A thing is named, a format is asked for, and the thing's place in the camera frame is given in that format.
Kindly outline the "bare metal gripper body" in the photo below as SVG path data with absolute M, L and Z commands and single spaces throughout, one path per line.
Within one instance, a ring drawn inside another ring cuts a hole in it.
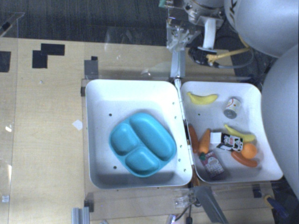
M 166 8 L 172 19 L 204 26 L 206 19 L 215 19 L 219 29 L 225 20 L 224 0 L 168 0 Z

